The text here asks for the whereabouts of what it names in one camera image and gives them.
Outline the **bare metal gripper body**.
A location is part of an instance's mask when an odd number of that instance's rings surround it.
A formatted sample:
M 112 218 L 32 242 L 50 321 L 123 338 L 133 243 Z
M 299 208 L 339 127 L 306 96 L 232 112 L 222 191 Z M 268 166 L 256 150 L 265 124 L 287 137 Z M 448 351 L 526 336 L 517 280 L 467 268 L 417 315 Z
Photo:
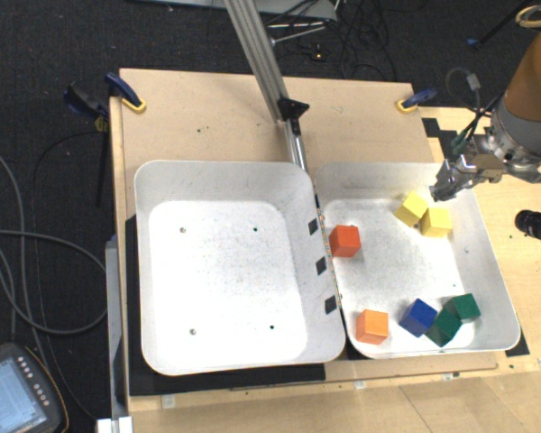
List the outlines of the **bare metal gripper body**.
M 458 158 L 458 170 L 469 174 L 472 184 L 497 183 L 504 175 L 541 184 L 541 152 L 518 143 L 509 134 L 486 128 L 475 134 Z

